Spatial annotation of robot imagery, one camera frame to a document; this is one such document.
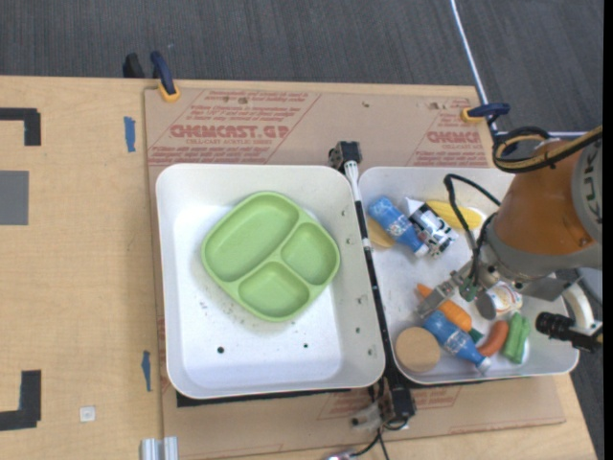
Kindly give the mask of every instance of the carrot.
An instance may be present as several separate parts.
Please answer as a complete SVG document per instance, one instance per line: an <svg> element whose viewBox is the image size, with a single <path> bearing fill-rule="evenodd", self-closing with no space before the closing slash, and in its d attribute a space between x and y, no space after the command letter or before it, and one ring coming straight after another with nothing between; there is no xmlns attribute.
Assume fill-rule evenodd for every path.
<svg viewBox="0 0 613 460"><path fill-rule="evenodd" d="M491 326L489 331L488 340L477 348L477 351L484 357L491 357L496 354L507 340L509 335L509 322L506 320L497 320L494 325Z"/></svg>
<svg viewBox="0 0 613 460"><path fill-rule="evenodd" d="M418 283L418 292L423 298L427 298L427 296L432 292L432 288ZM440 310L444 316L447 317L447 320L453 322L465 333L469 333L473 341L477 342L481 337L483 337L479 331L472 328L472 318L458 304L452 302L451 300L445 300L439 305L438 310Z"/></svg>

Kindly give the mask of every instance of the green plate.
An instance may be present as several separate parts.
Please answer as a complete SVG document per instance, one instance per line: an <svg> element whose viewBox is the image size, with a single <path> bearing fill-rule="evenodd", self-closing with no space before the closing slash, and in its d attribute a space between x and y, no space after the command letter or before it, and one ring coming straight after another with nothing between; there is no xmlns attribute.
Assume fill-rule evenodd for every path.
<svg viewBox="0 0 613 460"><path fill-rule="evenodd" d="M284 195L250 195L202 242L207 272L254 315L282 322L304 310L332 280L340 254L329 233Z"/></svg>

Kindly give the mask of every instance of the wooden disc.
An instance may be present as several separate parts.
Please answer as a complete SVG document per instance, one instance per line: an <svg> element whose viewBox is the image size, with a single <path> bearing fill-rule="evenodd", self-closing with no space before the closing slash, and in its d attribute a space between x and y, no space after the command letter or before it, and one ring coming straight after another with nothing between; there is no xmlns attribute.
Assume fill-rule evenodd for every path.
<svg viewBox="0 0 613 460"><path fill-rule="evenodd" d="M407 370L424 373L432 370L441 359L441 347L426 329L410 327L396 339L396 358Z"/></svg>

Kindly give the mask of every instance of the black bracket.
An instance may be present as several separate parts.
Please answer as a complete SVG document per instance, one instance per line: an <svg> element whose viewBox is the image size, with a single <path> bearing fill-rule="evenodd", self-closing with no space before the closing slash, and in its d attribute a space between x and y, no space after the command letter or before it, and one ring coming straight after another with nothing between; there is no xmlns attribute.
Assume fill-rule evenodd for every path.
<svg viewBox="0 0 613 460"><path fill-rule="evenodd" d="M0 431L36 427L40 421L40 370L21 372L19 408L0 412Z"/></svg>
<svg viewBox="0 0 613 460"><path fill-rule="evenodd" d="M40 113L29 107L0 107L0 120L23 121L23 144L40 147Z"/></svg>

